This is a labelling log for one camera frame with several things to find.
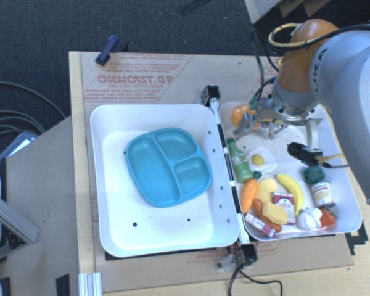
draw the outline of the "table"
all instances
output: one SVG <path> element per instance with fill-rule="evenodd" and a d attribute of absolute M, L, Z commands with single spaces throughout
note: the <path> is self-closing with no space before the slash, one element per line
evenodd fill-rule
<path fill-rule="evenodd" d="M 96 272 L 97 266 L 94 254 L 95 241 L 93 236 L 91 196 L 89 193 L 88 151 L 85 144 L 87 132 L 82 85 L 81 55 L 81 52 L 69 53 L 70 92 L 72 102 L 73 152 L 75 166 L 78 266 L 80 273 L 91 274 Z M 209 57 L 205 55 L 197 55 L 193 57 L 199 62 L 203 62 L 203 60 L 209 62 L 209 59 L 217 59 L 217 57 Z M 233 69 L 236 67 L 236 69 L 240 69 L 238 66 L 247 60 L 244 57 L 236 56 L 220 56 L 219 59 L 226 60 L 226 66 L 228 68 L 234 67 Z M 214 62 L 214 65 L 214 67 L 219 65 L 218 61 Z M 247 71 L 257 78 L 257 65 L 255 64 L 255 67 L 250 65 L 247 67 Z M 239 74 L 238 78 L 245 78 L 245 76 Z M 229 95 L 227 100 L 233 100 L 233 97 L 230 97 Z M 365 245 L 355 247 L 353 265 L 258 276 L 256 279 L 261 281 L 272 279 L 280 280 L 284 286 L 285 294 L 288 295 L 304 295 L 305 291 L 308 295 L 337 295 L 338 293 L 346 295 L 370 295 L 370 208 L 366 205 L 364 195 L 357 185 L 353 175 L 350 172 L 349 175 L 360 205 L 369 239 Z M 207 282 L 194 282 L 192 284 L 154 287 L 151 289 L 143 288 L 121 292 L 110 292 L 105 293 L 105 295 L 226 295 L 228 284 L 227 279 L 220 279 Z M 240 278 L 240 275 L 235 280 L 234 287 L 232 288 L 234 295 L 250 293 L 255 295 L 266 295 L 268 291 L 271 295 L 279 295 L 277 286 L 259 286 L 253 283 L 250 285 L 249 281 L 245 278 Z"/>

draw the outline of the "white can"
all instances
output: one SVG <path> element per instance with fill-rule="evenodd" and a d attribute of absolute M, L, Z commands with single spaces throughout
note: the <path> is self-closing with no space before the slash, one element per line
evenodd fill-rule
<path fill-rule="evenodd" d="M 329 182 L 318 182 L 311 186 L 315 203 L 318 208 L 335 206 L 334 197 Z"/>

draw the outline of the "fried egg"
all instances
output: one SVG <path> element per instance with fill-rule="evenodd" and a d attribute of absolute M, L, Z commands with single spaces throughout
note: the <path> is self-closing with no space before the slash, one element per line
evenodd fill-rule
<path fill-rule="evenodd" d="M 252 171 L 259 171 L 261 174 L 273 172 L 278 165 L 270 150 L 266 147 L 257 147 L 247 154 L 249 167 Z"/>

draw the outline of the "toy bottle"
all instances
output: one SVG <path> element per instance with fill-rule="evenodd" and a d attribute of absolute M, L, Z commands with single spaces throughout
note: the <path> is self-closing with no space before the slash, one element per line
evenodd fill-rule
<path fill-rule="evenodd" d="M 226 143 L 228 144 L 230 159 L 234 176 L 238 183 L 245 183 L 247 180 L 253 178 L 253 172 L 249 168 L 248 160 L 244 153 L 236 146 L 234 138 L 229 138 Z"/>

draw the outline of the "blue plate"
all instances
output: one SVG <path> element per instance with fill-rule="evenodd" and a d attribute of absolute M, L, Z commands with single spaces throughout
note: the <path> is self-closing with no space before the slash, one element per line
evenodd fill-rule
<path fill-rule="evenodd" d="M 206 191 L 212 181 L 203 150 L 187 131 L 164 128 L 134 138 L 126 162 L 144 198 L 156 207 L 170 207 Z"/>

